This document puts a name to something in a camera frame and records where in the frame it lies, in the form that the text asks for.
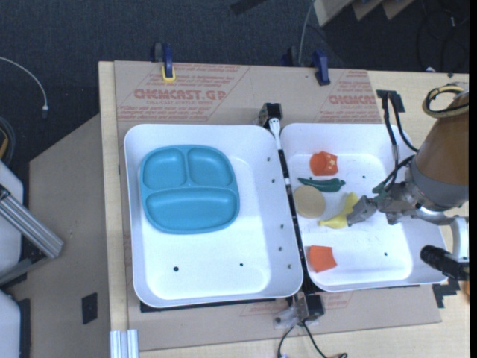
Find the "beige round object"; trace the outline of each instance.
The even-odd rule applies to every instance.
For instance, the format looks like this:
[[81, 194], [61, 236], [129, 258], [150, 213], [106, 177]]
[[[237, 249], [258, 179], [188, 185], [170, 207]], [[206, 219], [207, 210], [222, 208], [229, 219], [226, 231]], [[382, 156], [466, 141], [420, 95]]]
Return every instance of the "beige round object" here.
[[305, 218], [317, 218], [325, 210], [323, 194], [312, 186], [300, 186], [294, 192], [295, 207]]

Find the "blue plate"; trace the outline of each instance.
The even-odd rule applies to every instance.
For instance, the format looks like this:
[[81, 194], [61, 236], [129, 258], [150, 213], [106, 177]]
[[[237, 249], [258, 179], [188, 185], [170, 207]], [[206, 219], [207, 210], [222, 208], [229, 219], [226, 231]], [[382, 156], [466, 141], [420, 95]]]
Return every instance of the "blue plate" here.
[[141, 164], [140, 188], [146, 217], [166, 233], [221, 230], [239, 214], [235, 173], [216, 148], [175, 145], [150, 152]]

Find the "white cable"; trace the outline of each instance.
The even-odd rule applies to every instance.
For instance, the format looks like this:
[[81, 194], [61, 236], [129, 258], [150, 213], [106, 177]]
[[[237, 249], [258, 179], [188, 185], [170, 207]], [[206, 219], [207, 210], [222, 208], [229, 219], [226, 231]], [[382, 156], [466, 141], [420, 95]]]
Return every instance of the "white cable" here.
[[27, 70], [26, 68], [24, 68], [23, 66], [21, 66], [19, 63], [16, 63], [15, 61], [12, 61], [12, 60], [9, 60], [8, 58], [5, 58], [5, 57], [0, 57], [0, 60], [2, 61], [5, 61], [7, 63], [11, 63], [12, 65], [16, 66], [17, 68], [20, 68], [21, 70], [23, 70], [23, 72], [27, 73], [30, 77], [32, 77], [34, 79], [34, 81], [38, 84], [38, 86], [40, 87], [41, 91], [42, 91], [42, 94], [43, 94], [43, 98], [45, 99], [45, 103], [42, 107], [42, 116], [43, 118], [46, 118], [46, 116], [48, 115], [48, 99], [46, 98], [46, 92], [45, 92], [45, 89], [43, 89], [43, 86], [42, 84], [38, 81], [38, 78], [36, 78], [32, 72], [30, 72], [29, 70]]
[[303, 51], [303, 42], [305, 41], [306, 26], [308, 25], [310, 13], [312, 12], [313, 7], [315, 6], [315, 1], [316, 0], [312, 0], [312, 3], [310, 4], [310, 8], [308, 9], [308, 13], [306, 14], [305, 22], [303, 23], [303, 29], [301, 31], [301, 39], [300, 39], [300, 50], [298, 51], [298, 66], [301, 66], [301, 55]]

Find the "cardboard sheet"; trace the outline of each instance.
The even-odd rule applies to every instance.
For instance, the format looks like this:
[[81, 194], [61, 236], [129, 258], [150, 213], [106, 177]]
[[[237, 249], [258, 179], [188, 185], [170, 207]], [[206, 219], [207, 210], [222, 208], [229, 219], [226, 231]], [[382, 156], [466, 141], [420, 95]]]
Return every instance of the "cardboard sheet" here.
[[[282, 125], [293, 122], [379, 123], [366, 71], [330, 69], [320, 86], [315, 70], [265, 66], [174, 64], [177, 80], [162, 80], [161, 64], [115, 62], [124, 255], [129, 327], [142, 351], [280, 337], [274, 316], [285, 299], [214, 304], [193, 309], [141, 310], [131, 269], [124, 135], [140, 123], [253, 124], [264, 103], [282, 105]], [[326, 314], [314, 333], [439, 322], [430, 286], [321, 294]]]

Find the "orange toy food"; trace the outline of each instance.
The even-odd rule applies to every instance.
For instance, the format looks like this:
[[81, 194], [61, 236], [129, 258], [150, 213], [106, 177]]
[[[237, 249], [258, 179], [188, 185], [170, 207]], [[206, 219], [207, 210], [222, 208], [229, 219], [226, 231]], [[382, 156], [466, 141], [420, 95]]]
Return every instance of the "orange toy food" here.
[[326, 151], [313, 154], [310, 169], [314, 175], [334, 175], [338, 172], [338, 157]]
[[308, 255], [310, 264], [316, 272], [326, 271], [336, 267], [336, 261], [333, 257], [333, 250], [331, 247], [323, 247], [320, 245], [312, 245]]

